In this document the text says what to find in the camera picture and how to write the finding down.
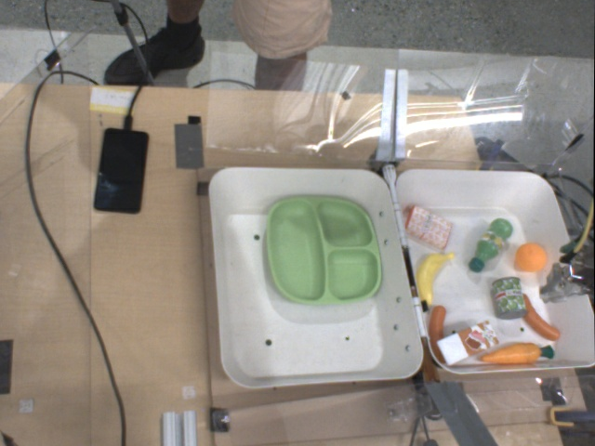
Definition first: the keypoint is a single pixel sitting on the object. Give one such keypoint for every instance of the black and white thin rod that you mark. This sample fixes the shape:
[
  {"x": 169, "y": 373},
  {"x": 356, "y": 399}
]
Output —
[{"x": 403, "y": 244}]

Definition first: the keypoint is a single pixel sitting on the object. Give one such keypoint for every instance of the orange and white carton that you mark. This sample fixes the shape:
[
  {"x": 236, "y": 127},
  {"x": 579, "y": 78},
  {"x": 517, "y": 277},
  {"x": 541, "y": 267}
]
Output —
[{"x": 427, "y": 228}]

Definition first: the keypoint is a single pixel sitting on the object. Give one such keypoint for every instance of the green divided plate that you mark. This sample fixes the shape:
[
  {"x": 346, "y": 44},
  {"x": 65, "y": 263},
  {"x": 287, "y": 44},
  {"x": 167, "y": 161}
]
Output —
[{"x": 297, "y": 258}]

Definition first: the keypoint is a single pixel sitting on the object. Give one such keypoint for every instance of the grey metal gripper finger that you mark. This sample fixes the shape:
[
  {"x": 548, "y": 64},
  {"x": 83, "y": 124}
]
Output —
[{"x": 553, "y": 286}]

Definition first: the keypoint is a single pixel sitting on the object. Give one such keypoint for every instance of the white and brown carton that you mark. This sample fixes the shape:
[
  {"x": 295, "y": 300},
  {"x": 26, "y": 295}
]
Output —
[{"x": 465, "y": 344}]

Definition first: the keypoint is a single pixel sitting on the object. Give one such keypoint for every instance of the white plastic tray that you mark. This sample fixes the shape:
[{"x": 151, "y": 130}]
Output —
[
  {"x": 469, "y": 198},
  {"x": 297, "y": 342}
]

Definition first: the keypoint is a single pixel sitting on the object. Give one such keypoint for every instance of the person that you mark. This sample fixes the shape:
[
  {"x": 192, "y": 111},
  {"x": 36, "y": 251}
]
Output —
[{"x": 279, "y": 7}]

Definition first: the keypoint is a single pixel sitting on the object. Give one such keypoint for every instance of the green bottle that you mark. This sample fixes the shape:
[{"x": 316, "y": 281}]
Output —
[{"x": 488, "y": 249}]

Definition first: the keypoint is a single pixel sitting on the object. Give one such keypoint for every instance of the orange carrot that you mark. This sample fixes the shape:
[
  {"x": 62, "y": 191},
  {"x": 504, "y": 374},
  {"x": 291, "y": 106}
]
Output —
[{"x": 511, "y": 354}]

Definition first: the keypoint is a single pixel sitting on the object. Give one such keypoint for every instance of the black smartphone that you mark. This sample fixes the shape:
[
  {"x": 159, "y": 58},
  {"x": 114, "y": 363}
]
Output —
[{"x": 122, "y": 170}]

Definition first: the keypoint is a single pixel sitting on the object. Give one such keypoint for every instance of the orange fruit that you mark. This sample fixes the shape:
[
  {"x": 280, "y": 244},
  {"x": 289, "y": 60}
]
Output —
[{"x": 531, "y": 257}]

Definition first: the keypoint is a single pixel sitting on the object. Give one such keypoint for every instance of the yellow banana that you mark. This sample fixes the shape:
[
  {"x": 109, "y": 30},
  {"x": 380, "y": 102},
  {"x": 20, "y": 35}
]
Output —
[{"x": 425, "y": 277}]

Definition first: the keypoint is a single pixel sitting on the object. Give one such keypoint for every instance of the green and grey can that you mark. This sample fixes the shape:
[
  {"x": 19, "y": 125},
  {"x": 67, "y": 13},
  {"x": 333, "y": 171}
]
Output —
[{"x": 509, "y": 297}]

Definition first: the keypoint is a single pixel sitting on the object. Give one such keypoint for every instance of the orange sausage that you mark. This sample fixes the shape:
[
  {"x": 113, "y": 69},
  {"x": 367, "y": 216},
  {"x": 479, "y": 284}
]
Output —
[
  {"x": 437, "y": 332},
  {"x": 539, "y": 321}
]

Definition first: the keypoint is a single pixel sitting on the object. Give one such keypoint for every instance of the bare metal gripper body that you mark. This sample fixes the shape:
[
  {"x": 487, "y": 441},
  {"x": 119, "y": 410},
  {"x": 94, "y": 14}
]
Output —
[{"x": 583, "y": 277}]

